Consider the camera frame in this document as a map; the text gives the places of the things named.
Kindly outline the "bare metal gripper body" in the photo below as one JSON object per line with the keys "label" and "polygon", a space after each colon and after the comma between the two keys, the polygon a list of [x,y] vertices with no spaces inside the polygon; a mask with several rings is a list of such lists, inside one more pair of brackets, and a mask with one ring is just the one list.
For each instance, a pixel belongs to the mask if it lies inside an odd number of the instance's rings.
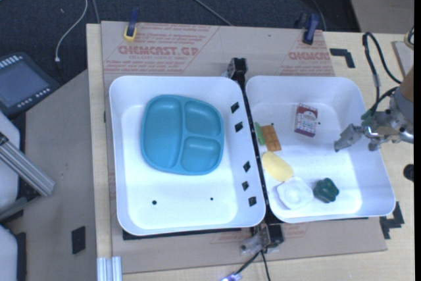
{"label": "bare metal gripper body", "polygon": [[380,137],[382,143],[414,143],[414,126],[402,112],[387,108],[384,111],[366,111],[361,116],[362,133],[369,137]]}

